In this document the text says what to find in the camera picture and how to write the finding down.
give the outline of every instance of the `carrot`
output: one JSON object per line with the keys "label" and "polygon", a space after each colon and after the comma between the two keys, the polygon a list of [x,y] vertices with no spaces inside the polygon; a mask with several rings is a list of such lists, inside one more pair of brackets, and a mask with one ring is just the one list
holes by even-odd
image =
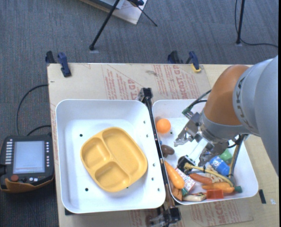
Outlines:
{"label": "carrot", "polygon": [[179,173],[173,168],[167,161],[164,161],[165,169],[167,170],[167,174],[172,181],[174,187],[178,189],[184,188],[184,180],[182,176],[179,175]]}
{"label": "carrot", "polygon": [[230,184],[227,182],[219,182],[210,185],[203,185],[202,188],[205,190],[221,189],[223,190],[224,193],[232,193],[233,191],[235,191],[235,188],[231,187]]}
{"label": "carrot", "polygon": [[209,185],[209,184],[212,184],[213,181],[211,178],[209,177],[206,177],[206,176],[202,176],[198,173],[191,173],[190,175],[190,178],[192,178],[193,180],[197,181],[197,182],[200,182],[200,183],[203,183],[205,185]]}

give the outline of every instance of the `gray carpet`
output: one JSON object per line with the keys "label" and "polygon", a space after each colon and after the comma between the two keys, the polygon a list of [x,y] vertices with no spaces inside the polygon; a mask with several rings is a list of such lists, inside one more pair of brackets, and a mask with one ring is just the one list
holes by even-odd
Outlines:
{"label": "gray carpet", "polygon": [[[168,63],[177,50],[185,62],[194,51],[200,64],[255,64],[278,54],[279,0],[245,0],[242,42],[236,45],[241,0],[148,0],[137,25],[111,17],[89,51],[107,13],[79,0],[0,0],[0,147],[6,136],[26,135],[50,124],[45,56],[68,62]],[[45,134],[49,127],[33,134]],[[0,227],[56,227],[55,186],[33,192],[0,191]]]}

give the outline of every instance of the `screen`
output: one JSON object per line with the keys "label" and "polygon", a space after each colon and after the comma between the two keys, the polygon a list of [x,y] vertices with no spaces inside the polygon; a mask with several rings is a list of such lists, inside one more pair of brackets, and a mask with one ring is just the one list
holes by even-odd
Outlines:
{"label": "screen", "polygon": [[17,141],[14,149],[13,173],[45,172],[44,141]]}

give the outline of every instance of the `table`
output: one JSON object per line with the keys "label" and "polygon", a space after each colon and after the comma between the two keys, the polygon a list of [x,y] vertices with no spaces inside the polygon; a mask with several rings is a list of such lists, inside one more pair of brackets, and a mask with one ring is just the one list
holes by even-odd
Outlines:
{"label": "table", "polygon": [[[186,64],[98,64],[69,63],[72,76],[63,77],[61,64],[48,64],[47,75],[51,104],[51,125],[53,135],[55,180],[57,189],[58,215],[61,227],[91,227],[105,225],[142,227],[145,216],[152,210],[120,211],[95,214],[65,214],[60,195],[60,172],[56,136],[55,108],[64,99],[135,99],[139,89],[151,87],[153,100],[193,99],[209,90],[230,65],[200,65],[201,72],[194,73]],[[235,216],[228,216],[230,210],[219,209],[224,205],[211,207],[206,203],[180,207],[182,220],[172,225],[186,226],[279,226],[279,178],[268,158],[261,139],[250,136],[245,146],[251,160],[259,189],[263,190],[266,204],[260,195],[227,200],[233,206]]]}

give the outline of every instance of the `white tray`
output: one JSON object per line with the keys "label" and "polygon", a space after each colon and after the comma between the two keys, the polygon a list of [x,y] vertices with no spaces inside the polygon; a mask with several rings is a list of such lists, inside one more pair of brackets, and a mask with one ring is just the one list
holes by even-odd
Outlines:
{"label": "white tray", "polygon": [[[182,114],[182,111],[187,108],[194,100],[159,100],[155,102],[152,106],[152,112],[154,119],[157,118],[167,118],[171,122],[171,130],[167,134],[158,134],[159,141],[164,145],[168,145],[175,150],[174,155],[168,155],[164,157],[168,163],[173,167],[177,166],[178,159],[181,156],[188,155],[192,160],[195,161],[196,165],[199,160],[198,157],[204,148],[204,144],[200,145],[195,140],[193,142],[187,142],[184,145],[179,145],[174,147],[174,140],[177,138],[178,134],[182,131],[183,127],[188,122],[188,118]],[[196,104],[192,112],[201,112],[204,103]],[[225,194],[223,199],[215,200],[204,200],[203,202],[213,202],[213,201],[223,201],[228,199],[240,199],[247,198],[256,195],[258,192],[258,182],[251,165],[250,159],[248,157],[246,148],[244,144],[241,145],[240,152],[237,158],[235,170],[234,170],[234,180],[237,186],[241,186],[242,193],[234,193],[227,195]],[[206,192],[206,190],[201,188],[200,183],[196,183],[192,188],[193,193]],[[182,205],[197,204],[201,202],[190,202],[190,201],[179,201]]]}
{"label": "white tray", "polygon": [[[165,201],[162,171],[145,104],[136,100],[67,99],[56,107],[60,189],[64,207],[72,213],[153,209]],[[144,152],[146,173],[119,192],[101,189],[85,169],[80,149],[98,132],[120,127]]]}

